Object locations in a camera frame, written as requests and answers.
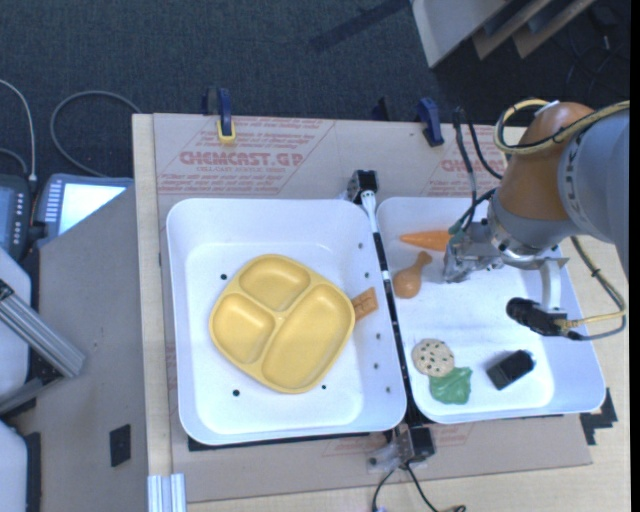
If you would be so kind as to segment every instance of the orange carrot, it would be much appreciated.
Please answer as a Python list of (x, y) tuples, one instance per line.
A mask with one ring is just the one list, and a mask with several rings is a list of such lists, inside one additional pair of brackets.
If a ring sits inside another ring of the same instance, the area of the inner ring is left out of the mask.
[(447, 243), (450, 239), (451, 235), (449, 232), (442, 230), (419, 231), (417, 233), (400, 235), (400, 240), (407, 244), (443, 252), (446, 250)]

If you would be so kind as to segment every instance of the blue clamp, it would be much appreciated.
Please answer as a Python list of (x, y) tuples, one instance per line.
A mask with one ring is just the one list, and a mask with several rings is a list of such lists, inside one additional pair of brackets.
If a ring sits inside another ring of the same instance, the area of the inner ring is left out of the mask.
[(422, 131), (431, 147), (444, 144), (442, 132), (440, 131), (440, 115), (438, 106), (431, 98), (422, 98), (416, 106), (418, 118), (427, 126)]
[[(216, 99), (218, 104), (218, 115), (220, 119), (216, 126), (218, 129), (218, 138), (221, 142), (234, 142), (236, 140), (236, 129), (231, 119), (231, 94), (228, 89), (219, 87), (216, 90)], [(202, 96), (202, 113), (203, 115), (213, 114), (213, 88), (208, 87)]]

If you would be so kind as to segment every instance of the cable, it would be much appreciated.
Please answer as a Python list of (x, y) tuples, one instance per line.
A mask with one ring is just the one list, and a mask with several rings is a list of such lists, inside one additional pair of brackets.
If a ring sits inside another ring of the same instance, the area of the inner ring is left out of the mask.
[[(411, 464), (411, 461), (407, 461), (404, 464), (400, 465), (399, 468), (409, 473), (409, 475), (411, 476), (411, 479), (413, 480), (413, 483), (416, 485), (416, 488), (418, 489), (418, 493), (420, 494), (422, 501), (425, 502), (425, 504), (427, 505), (427, 507), (429, 507), (431, 512), (438, 512), (438, 510), (431, 504), (431, 502), (425, 495), (424, 491), (422, 490), (422, 487), (420, 486), (420, 482), (418, 481), (418, 479), (416, 478), (416, 475), (411, 469), (410, 464)], [(380, 481), (380, 483), (376, 487), (375, 493), (373, 494), (373, 501), (371, 502), (371, 512), (380, 512), (381, 510), (384, 510), (384, 509), (378, 508), (377, 498), (378, 498), (378, 495), (380, 494), (380, 489), (382, 489), (382, 486), (384, 485), (384, 483), (389, 479), (391, 475), (393, 475), (396, 469), (398, 468), (393, 468), (391, 471), (389, 471), (389, 473), (387, 473), (387, 475)], [(451, 510), (451, 512), (466, 512), (467, 507), (464, 505), (459, 505), (449, 510)]]
[(464, 141), (462, 138), (462, 126), (461, 126), (461, 118), (463, 115), (463, 110), (461, 107), (457, 107), (453, 111), (452, 120), (453, 127), (456, 130), (456, 143), (458, 144), (458, 150), (460, 151), (460, 155), (462, 156), (462, 161), (464, 162), (464, 166), (467, 169), (467, 176), (469, 178), (469, 188), (471, 189), (471, 208), (469, 211), (469, 215), (467, 218), (467, 222), (462, 227), (463, 231), (466, 231), (471, 222), (473, 221), (473, 216), (475, 214), (476, 202), (478, 199), (478, 191), (476, 187), (476, 179), (473, 173), (473, 166), (471, 165), (471, 160), (469, 160), (469, 155), (467, 154), (467, 150), (464, 147)]
[(422, 501), (424, 501), (427, 504), (427, 507), (429, 507), (432, 510), (432, 512), (438, 512), (436, 508), (431, 504), (431, 502), (427, 499), (424, 492), (422, 491), (422, 487), (420, 487), (420, 482), (418, 482), (416, 475), (413, 473), (410, 463), (407, 462), (404, 465), (403, 469), (406, 469), (409, 472), (409, 475), (411, 475), (411, 479), (413, 480), (413, 483), (416, 484), (416, 487), (418, 488), (418, 492), (420, 493), (420, 497), (422, 498)]
[(562, 44), (560, 41), (556, 40), (555, 38), (552, 39), (552, 41), (556, 44), (556, 46), (558, 46), (560, 50), (566, 52), (573, 59), (573, 63), (571, 64), (569, 71), (567, 72), (567, 75), (565, 77), (562, 98), (566, 98), (568, 95), (569, 82), (573, 78), (573, 75), (576, 69), (582, 71), (587, 78), (591, 79), (591, 84), (589, 85), (589, 89), (582, 101), (583, 103), (585, 104), (589, 103), (591, 89), (593, 88), (594, 85), (598, 85), (602, 87), (603, 89), (607, 90), (609, 93), (613, 94), (614, 97), (627, 98), (629, 96), (628, 91), (625, 92), (624, 90), (620, 90), (619, 88), (611, 85), (608, 81), (602, 80), (600, 77), (601, 71), (599, 72), (597, 70), (592, 69), (585, 62), (586, 57), (597, 50), (605, 52), (604, 60), (607, 63), (610, 62), (610, 59), (609, 59), (610, 57), (616, 57), (617, 59), (620, 59), (624, 62), (628, 62), (629, 61), (628, 57), (619, 54), (625, 45), (624, 44), (618, 45), (614, 50), (611, 50), (611, 48), (609, 48), (606, 44), (605, 45), (594, 44), (587, 47), (584, 50), (578, 50), (578, 48), (576, 47), (574, 38), (571, 34), (571, 28), (572, 28), (571, 24), (567, 25), (566, 27), (566, 34), (567, 34), (569, 49), (565, 48), (565, 45)]
[[(32, 186), (32, 188), (35, 188), (38, 181), (38, 177), (36, 176), (36, 134), (35, 130), (33, 129), (33, 118), (31, 117), (31, 109), (29, 108), (29, 103), (27, 102), (23, 94), (9, 82), (0, 79), (0, 84), (11, 89), (18, 96), (18, 98), (20, 98), (20, 101), (22, 101), (24, 109), (27, 112), (27, 118), (29, 120), (29, 134), (31, 135), (31, 172), (28, 173), (26, 171), (26, 166), (24, 166), (24, 168), (25, 174), (29, 174), (27, 179), (29, 180), (30, 185)], [(17, 156), (9, 150), (3, 150), (2, 152), (5, 154), (9, 154), (10, 156)], [(22, 160), (22, 158), (18, 157), (18, 159), (19, 161), (24, 163), (24, 160)]]
[(591, 82), (589, 83), (589, 87), (587, 88), (586, 99), (588, 101), (589, 96), (591, 96), (591, 91), (593, 87), (598, 83), (598, 76), (602, 74), (602, 71), (609, 65), (609, 63), (613, 60), (614, 57), (618, 56), (618, 53), (625, 47), (624, 44), (619, 44), (613, 50), (609, 50), (609, 55), (607, 55), (603, 61), (600, 63), (598, 68), (594, 71), (594, 76), (591, 78)]
[(58, 117), (58, 114), (60, 113), (60, 110), (62, 110), (63, 107), (65, 107), (72, 101), (77, 100), (79, 98), (83, 98), (85, 96), (106, 96), (127, 104), (133, 111), (135, 111), (138, 114), (142, 113), (142, 111), (134, 103), (129, 101), (127, 98), (120, 96), (119, 94), (115, 94), (108, 91), (92, 90), (92, 91), (79, 92), (77, 94), (73, 94), (69, 96), (67, 99), (60, 102), (60, 104), (53, 111), (53, 114), (51, 114), (51, 120), (49, 122), (49, 131), (51, 132), (51, 139), (53, 140), (53, 143), (56, 146), (57, 150), (60, 151), (60, 154), (62, 154), (62, 156), (65, 157), (69, 162), (71, 162), (73, 165), (75, 165), (79, 169), (82, 169), (84, 172), (88, 174), (92, 174), (93, 176), (98, 176), (102, 178), (102, 177), (106, 177), (106, 175), (94, 169), (91, 169), (90, 167), (87, 167), (86, 165), (78, 162), (71, 155), (69, 155), (69, 153), (67, 153), (62, 148), (62, 145), (60, 144), (60, 141), (58, 140), (58, 137), (56, 135), (55, 124), (56, 124), (56, 119)]
[(9, 149), (0, 148), (0, 154), (10, 156), (11, 158), (17, 160), (18, 163), (20, 164), (20, 167), (22, 167), (22, 172), (24, 173), (24, 175), (26, 176), (27, 174), (29, 174), (29, 168), (27, 167), (27, 162), (25, 162), (24, 158), (22, 158), (18, 153), (14, 153)]
[(382, 486), (384, 485), (384, 483), (389, 479), (391, 475), (393, 475), (396, 469), (397, 468), (393, 468), (391, 471), (389, 471), (389, 473), (387, 473), (387, 476), (385, 476), (382, 480), (380, 480), (378, 487), (376, 487), (376, 491), (373, 493), (373, 501), (371, 502), (371, 512), (379, 512), (380, 509), (378, 508), (378, 504), (377, 504), (378, 494), (380, 493), (380, 489), (382, 489)]
[(556, 320), (556, 322), (555, 322), (556, 325), (558, 325), (563, 330), (569, 330), (569, 329), (573, 329), (575, 327), (578, 327), (580, 325), (586, 325), (586, 324), (589, 324), (589, 323), (603, 322), (603, 321), (606, 321), (606, 320), (614, 320), (616, 318), (621, 318), (622, 319), (621, 326), (618, 327), (617, 329), (614, 329), (612, 331), (608, 331), (606, 333), (602, 333), (602, 334), (599, 334), (599, 335), (595, 335), (595, 336), (580, 336), (579, 337), (580, 340), (600, 339), (600, 338), (604, 338), (604, 337), (607, 337), (607, 336), (611, 336), (612, 334), (616, 334), (616, 333), (624, 330), (624, 328), (626, 327), (626, 312), (627, 312), (627, 306), (626, 306), (624, 297), (602, 275), (602, 272), (593, 263), (593, 261), (591, 260), (589, 255), (586, 253), (586, 251), (582, 247), (582, 244), (580, 243), (578, 238), (575, 237), (575, 236), (572, 236), (571, 237), (571, 242), (573, 243), (573, 246), (575, 247), (578, 255), (580, 256), (580, 258), (582, 259), (584, 264), (587, 266), (587, 268), (591, 272), (591, 276), (596, 278), (596, 280), (604, 288), (604, 290), (607, 292), (609, 297), (611, 297), (611, 299), (616, 304), (616, 306), (618, 306), (618, 311), (615, 312), (615, 313), (608, 313), (608, 314), (603, 314), (603, 315), (595, 315), (595, 316), (591, 316), (591, 317), (587, 317), (587, 318), (581, 318), (579, 320)]
[(574, 121), (566, 128), (560, 128), (556, 133), (550, 135), (549, 137), (545, 137), (536, 142), (531, 142), (528, 144), (515, 144), (509, 145), (504, 141), (504, 126), (507, 120), (509, 120), (516, 112), (520, 112), (524, 109), (528, 109), (531, 107), (544, 107), (548, 105), (549, 102), (545, 100), (541, 100), (538, 98), (530, 98), (523, 100), (515, 105), (512, 105), (507, 110), (505, 110), (498, 122), (495, 125), (495, 129), (493, 132), (493, 139), (498, 147), (503, 153), (506, 154), (518, 154), (518, 155), (530, 155), (533, 153), (537, 153), (549, 147), (552, 147), (555, 144), (561, 144), (569, 137), (591, 126), (596, 121), (600, 119), (613, 115), (621, 110), (626, 110), (631, 108), (630, 100), (621, 101), (619, 103), (614, 103), (607, 107), (595, 110), (591, 114), (588, 114), (584, 117), (581, 117), (577, 121)]
[(471, 185), (471, 206), (462, 215), (462, 217), (460, 217), (460, 219), (458, 219), (458, 221), (449, 229), (449, 232), (451, 234), (455, 234), (460, 229), (462, 229), (462, 231), (466, 231), (467, 228), (471, 225), (471, 222), (473, 222), (476, 206), (478, 206), (482, 201), (485, 201), (486, 199), (490, 198), (491, 195), (495, 192), (495, 189), (492, 189), (485, 192), (480, 197), (477, 196), (476, 180), (474, 176), (473, 166), (471, 164), (471, 160), (469, 159), (469, 155), (467, 154), (467, 150), (464, 147), (464, 142), (463, 142), (462, 125), (461, 125), (461, 120), (463, 118), (467, 121), (467, 125), (469, 126), (469, 131), (471, 132), (471, 139), (473, 140), (473, 145), (478, 155), (478, 158), (480, 159), (480, 162), (492, 176), (494, 176), (499, 180), (502, 179), (502, 176), (497, 172), (495, 172), (485, 160), (484, 155), (482, 154), (482, 150), (480, 148), (480, 143), (478, 142), (478, 136), (476, 134), (476, 131), (473, 127), (473, 124), (467, 119), (464, 109), (461, 107), (457, 107), (453, 111), (452, 119), (453, 119), (453, 126), (456, 131), (456, 143), (458, 144), (458, 149), (460, 151), (460, 154), (462, 155), (462, 160), (467, 169), (467, 173), (468, 173), (469, 181)]

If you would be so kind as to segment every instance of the yellow plate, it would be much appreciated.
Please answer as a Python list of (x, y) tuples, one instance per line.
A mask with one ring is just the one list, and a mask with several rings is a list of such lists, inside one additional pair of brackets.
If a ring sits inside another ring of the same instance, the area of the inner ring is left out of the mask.
[(242, 267), (209, 316), (215, 346), (238, 368), (284, 393), (326, 375), (351, 336), (355, 313), (333, 283), (285, 256)]

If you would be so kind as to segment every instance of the toy cookie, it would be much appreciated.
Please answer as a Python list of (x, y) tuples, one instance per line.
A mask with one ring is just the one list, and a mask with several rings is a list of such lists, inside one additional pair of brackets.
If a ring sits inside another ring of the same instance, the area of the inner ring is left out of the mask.
[(466, 404), (471, 394), (471, 369), (456, 368), (444, 341), (427, 338), (411, 351), (416, 369), (429, 377), (431, 396), (444, 404)]

